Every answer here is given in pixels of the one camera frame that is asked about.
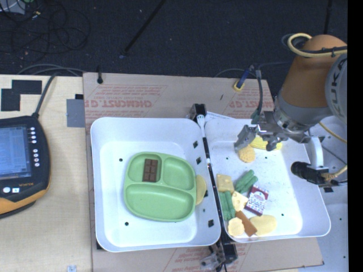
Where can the orange-brown flat slab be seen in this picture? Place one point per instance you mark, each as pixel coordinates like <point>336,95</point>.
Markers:
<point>246,224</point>

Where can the brown cardboard board red print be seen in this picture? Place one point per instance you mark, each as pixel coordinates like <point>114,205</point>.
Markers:
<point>170,98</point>

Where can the yellow potato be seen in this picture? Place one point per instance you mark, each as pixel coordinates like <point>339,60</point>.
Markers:
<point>263,225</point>

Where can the white paper slip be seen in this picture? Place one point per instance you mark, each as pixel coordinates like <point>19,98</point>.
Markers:
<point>217,115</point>

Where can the thin black and white rod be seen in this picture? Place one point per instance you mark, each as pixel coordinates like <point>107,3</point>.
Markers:
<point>208,157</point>

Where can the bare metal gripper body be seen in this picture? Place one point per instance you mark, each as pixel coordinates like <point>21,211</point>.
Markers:
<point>269,125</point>

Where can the yellow potato chip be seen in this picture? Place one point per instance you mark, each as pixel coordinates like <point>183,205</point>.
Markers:
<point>201,190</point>

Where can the black cylinder on white bracket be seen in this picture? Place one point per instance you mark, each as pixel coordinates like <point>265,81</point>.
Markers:
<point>307,171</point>

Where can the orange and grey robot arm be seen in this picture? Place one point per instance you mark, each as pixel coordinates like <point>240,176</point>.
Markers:
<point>306,78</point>

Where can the green beans bundle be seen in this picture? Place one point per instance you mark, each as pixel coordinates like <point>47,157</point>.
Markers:
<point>246,181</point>
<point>227,205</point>

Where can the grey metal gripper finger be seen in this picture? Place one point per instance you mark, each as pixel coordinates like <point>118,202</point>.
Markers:
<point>272,143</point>
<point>244,137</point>

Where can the yellow corn cob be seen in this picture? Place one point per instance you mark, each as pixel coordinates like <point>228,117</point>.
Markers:
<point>258,144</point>

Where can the brown chocolate bar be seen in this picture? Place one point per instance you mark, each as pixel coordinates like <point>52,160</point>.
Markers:
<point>150,170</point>

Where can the yellow round waffle biscuit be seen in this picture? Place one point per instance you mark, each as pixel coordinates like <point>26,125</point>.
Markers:
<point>247,154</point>

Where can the green divided plate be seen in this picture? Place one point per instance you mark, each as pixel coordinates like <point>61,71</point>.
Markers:
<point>158,200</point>

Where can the red and white carton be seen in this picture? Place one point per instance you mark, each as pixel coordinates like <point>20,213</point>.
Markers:
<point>256,200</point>

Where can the white plastic tray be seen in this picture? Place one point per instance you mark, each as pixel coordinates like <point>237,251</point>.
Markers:
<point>113,197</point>
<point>283,186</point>

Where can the yellow cheese wedge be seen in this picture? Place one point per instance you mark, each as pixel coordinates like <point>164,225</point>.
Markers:
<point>239,200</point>
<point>225,183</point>

